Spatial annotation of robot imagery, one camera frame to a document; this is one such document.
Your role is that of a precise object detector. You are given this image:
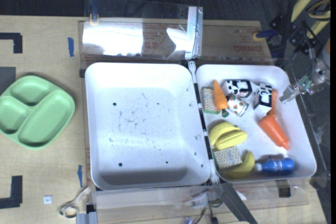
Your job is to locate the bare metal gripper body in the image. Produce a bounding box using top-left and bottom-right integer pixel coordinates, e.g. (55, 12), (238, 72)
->
(298, 59), (331, 95)

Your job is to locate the black and white cow carton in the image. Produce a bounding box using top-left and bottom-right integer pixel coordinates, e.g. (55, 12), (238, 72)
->
(253, 82), (273, 119)
(221, 79), (253, 99)

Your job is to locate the orange bottle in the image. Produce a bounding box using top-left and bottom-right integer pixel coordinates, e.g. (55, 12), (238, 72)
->
(258, 90), (290, 151)

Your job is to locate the white plastic tray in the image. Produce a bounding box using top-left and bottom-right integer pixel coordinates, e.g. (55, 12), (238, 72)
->
(84, 61), (212, 191)
(195, 63), (318, 184)

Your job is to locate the white can with fruit print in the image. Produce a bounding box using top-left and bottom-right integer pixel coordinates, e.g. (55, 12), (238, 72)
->
(226, 92), (249, 117)

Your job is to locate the orange carrot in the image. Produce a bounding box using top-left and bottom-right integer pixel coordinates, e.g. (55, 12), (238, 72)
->
(213, 79), (230, 118)

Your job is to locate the yellow banana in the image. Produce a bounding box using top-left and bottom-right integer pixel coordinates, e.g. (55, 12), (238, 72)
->
(222, 150), (256, 180)
(208, 121), (248, 151)

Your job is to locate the blue bottle with white cap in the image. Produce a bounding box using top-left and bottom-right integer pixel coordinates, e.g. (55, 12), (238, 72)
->
(254, 157), (296, 176)

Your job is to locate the green and orange patterned packet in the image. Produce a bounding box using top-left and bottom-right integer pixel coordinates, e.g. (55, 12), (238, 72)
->
(213, 146), (243, 169)
(201, 87), (222, 115)

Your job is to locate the thin black and white rod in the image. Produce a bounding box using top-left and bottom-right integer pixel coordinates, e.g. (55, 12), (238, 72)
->
(187, 60), (220, 185)

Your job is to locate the green divided plate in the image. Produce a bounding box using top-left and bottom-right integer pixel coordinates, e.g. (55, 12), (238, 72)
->
(0, 75), (76, 151)

